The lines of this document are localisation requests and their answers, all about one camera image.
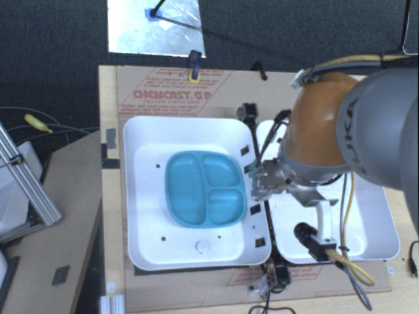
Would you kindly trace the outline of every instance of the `blue plate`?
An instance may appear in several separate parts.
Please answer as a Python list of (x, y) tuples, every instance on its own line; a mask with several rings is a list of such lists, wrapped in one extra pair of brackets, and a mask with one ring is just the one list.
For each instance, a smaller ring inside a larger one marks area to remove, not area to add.
[(216, 152), (173, 155), (166, 166), (166, 200), (172, 217), (194, 228), (230, 226), (246, 212), (240, 168)]

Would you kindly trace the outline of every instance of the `silver metal sheet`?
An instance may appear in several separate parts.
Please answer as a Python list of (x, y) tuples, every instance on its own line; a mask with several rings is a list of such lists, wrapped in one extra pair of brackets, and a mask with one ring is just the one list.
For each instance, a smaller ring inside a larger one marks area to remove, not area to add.
[(146, 10), (160, 0), (108, 0), (109, 51), (187, 57), (191, 50), (205, 57), (198, 0), (166, 0), (152, 19)]

